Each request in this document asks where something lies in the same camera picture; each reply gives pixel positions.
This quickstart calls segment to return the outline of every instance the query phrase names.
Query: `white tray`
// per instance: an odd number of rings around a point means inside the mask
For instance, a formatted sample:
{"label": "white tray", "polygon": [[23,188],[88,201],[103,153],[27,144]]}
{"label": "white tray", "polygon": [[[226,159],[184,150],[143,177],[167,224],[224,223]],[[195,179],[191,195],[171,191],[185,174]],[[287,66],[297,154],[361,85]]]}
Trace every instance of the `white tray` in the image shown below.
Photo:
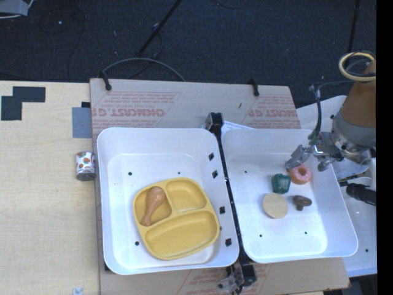
{"label": "white tray", "polygon": [[[289,209],[282,219],[265,214],[262,199],[273,191],[271,178],[287,175],[285,161],[299,144],[308,145],[311,130],[229,130],[222,137],[230,185],[246,254],[255,262],[345,257],[357,250],[357,237],[332,166],[317,170],[310,156],[311,181],[290,184],[283,194]],[[313,204],[297,211],[294,195]]]}
{"label": "white tray", "polygon": [[[200,128],[108,128],[99,134],[97,153],[104,259],[113,272],[131,275],[226,267],[237,260],[237,233],[212,133]],[[202,186],[219,219],[220,235],[197,253],[161,260],[143,245],[134,221],[133,198],[143,187],[178,177],[191,178]]]}

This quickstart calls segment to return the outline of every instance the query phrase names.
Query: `can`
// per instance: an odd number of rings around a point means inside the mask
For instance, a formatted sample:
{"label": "can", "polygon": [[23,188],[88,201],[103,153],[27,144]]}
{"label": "can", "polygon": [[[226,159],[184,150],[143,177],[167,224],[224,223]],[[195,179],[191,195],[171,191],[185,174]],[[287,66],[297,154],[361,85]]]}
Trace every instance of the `can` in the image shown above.
{"label": "can", "polygon": [[83,151],[76,154],[76,178],[81,181],[91,181],[96,178],[95,154]]}

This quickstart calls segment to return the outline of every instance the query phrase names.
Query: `brown mushroom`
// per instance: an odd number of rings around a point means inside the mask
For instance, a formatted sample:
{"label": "brown mushroom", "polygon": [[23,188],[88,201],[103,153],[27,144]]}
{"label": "brown mushroom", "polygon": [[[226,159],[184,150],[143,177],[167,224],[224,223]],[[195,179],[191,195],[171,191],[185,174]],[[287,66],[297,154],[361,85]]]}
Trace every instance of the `brown mushroom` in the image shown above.
{"label": "brown mushroom", "polygon": [[308,197],[295,195],[294,204],[296,204],[296,210],[303,211],[303,207],[309,207],[312,204],[312,201]]}

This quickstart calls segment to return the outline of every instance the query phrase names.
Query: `brown drumstick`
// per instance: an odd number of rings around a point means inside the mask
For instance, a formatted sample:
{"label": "brown drumstick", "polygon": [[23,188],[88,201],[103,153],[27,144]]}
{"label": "brown drumstick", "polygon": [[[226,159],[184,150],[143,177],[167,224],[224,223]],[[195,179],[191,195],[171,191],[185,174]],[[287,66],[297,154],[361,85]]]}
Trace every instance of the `brown drumstick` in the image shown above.
{"label": "brown drumstick", "polygon": [[143,226],[152,224],[150,220],[152,214],[165,201],[165,197],[165,191],[160,187],[156,186],[149,190],[146,196],[146,212],[141,221]]}

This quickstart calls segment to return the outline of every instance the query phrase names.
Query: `green object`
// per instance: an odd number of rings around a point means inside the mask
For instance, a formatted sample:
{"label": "green object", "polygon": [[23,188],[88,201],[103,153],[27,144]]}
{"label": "green object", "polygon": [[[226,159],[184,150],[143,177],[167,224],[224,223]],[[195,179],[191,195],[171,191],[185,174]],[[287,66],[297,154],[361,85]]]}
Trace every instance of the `green object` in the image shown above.
{"label": "green object", "polygon": [[289,190],[290,176],[283,174],[275,174],[271,183],[273,185],[273,192],[277,194],[285,194]]}

